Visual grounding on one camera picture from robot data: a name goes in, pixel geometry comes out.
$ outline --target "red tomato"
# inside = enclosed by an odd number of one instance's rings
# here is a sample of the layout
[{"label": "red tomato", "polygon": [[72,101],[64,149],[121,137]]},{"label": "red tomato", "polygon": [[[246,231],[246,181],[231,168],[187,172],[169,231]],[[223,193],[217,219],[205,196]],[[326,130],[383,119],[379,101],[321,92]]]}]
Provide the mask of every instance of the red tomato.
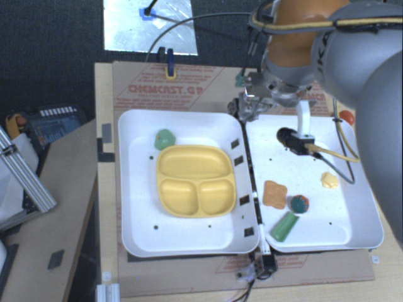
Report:
[{"label": "red tomato", "polygon": [[350,111],[347,111],[347,110],[341,111],[339,113],[339,117],[350,125],[353,125],[355,122],[354,115]]}]

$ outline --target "yellow plate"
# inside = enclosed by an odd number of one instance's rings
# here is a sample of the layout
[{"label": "yellow plate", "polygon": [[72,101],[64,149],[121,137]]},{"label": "yellow plate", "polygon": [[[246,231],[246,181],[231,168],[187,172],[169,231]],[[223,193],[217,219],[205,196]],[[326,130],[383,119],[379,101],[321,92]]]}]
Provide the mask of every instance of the yellow plate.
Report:
[{"label": "yellow plate", "polygon": [[219,148],[173,145],[157,160],[159,199],[166,210],[180,217],[216,217],[236,203],[232,164]]}]

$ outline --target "silver metal sheet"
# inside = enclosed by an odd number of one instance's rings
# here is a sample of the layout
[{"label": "silver metal sheet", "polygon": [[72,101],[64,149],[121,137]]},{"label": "silver metal sheet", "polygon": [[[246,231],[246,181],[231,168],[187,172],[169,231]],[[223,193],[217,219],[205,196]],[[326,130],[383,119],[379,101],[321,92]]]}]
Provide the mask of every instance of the silver metal sheet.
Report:
[{"label": "silver metal sheet", "polygon": [[[140,10],[152,0],[104,0],[105,50],[148,52],[153,41],[174,23],[159,18],[144,20]],[[190,0],[158,0],[152,13],[181,21],[192,17]],[[176,27],[154,47],[173,48],[175,54],[197,55],[193,22]]]}]

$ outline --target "dark floor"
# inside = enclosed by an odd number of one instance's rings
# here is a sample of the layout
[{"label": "dark floor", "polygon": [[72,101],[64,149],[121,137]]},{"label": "dark floor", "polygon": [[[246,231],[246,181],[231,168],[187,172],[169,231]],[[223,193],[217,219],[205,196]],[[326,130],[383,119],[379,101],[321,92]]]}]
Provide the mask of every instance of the dark floor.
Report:
[{"label": "dark floor", "polygon": [[[261,1],[191,0],[191,5],[193,15],[199,15],[250,12]],[[402,0],[388,2],[402,5]],[[0,10],[2,125],[13,110],[65,103],[80,105],[91,120],[94,118],[94,63],[145,59],[143,53],[103,50],[103,0],[0,0]],[[246,25],[246,19],[240,17],[197,21],[199,56],[177,57],[176,62],[242,67]],[[256,57],[251,65],[256,66],[258,62]],[[95,229],[93,214],[71,302],[94,299]]]}]

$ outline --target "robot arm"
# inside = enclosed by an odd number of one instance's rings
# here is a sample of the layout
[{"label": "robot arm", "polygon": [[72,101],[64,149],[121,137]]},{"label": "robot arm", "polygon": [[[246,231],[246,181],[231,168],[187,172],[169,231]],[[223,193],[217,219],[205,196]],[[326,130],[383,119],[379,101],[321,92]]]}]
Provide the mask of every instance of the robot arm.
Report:
[{"label": "robot arm", "polygon": [[[402,243],[402,25],[375,21],[338,26],[338,20],[401,16],[401,6],[386,3],[280,0],[272,9],[274,25],[323,20],[330,25],[319,32],[270,37],[262,72],[246,78],[239,118],[254,120],[274,104],[295,107],[315,79],[330,95],[356,109],[365,174]],[[252,25],[261,21],[253,17]]]}]

